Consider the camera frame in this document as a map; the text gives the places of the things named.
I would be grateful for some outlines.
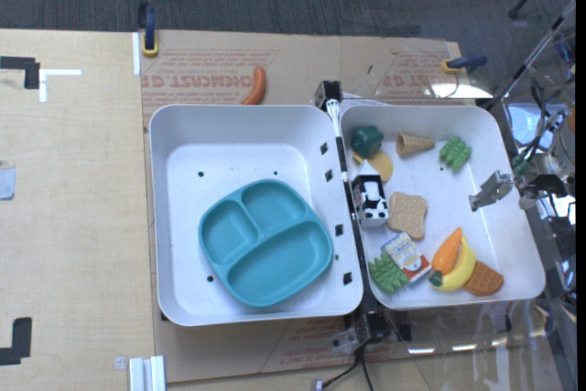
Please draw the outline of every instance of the orange carrot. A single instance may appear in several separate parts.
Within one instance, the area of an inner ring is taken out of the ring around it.
[[[431,259],[431,266],[434,270],[439,270],[443,276],[448,274],[456,263],[458,250],[460,249],[460,240],[461,227],[458,227],[444,240]]]

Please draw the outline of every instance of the black bracket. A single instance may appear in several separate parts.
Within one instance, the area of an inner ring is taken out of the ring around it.
[[[40,69],[40,64],[35,58],[0,56],[0,69],[25,71],[25,88],[27,90],[38,90],[38,70]]]
[[[18,365],[20,359],[30,357],[31,318],[17,318],[12,325],[12,347],[0,349],[0,366]]]

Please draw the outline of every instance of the white tape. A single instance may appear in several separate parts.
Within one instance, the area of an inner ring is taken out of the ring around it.
[[[132,34],[132,60],[135,65],[135,75],[140,75],[140,37]]]
[[[38,100],[47,102],[47,77],[49,75],[81,75],[80,69],[40,69],[38,71]]]

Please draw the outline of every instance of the brown waffle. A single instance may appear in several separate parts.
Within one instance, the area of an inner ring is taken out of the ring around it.
[[[472,277],[464,284],[464,289],[478,296],[492,295],[502,285],[505,278],[482,261],[476,261]]]

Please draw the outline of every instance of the ice cream cone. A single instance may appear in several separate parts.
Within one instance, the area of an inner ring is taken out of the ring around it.
[[[408,155],[426,150],[436,145],[435,140],[428,137],[412,136],[411,134],[399,134],[396,139],[396,152],[399,155]]]

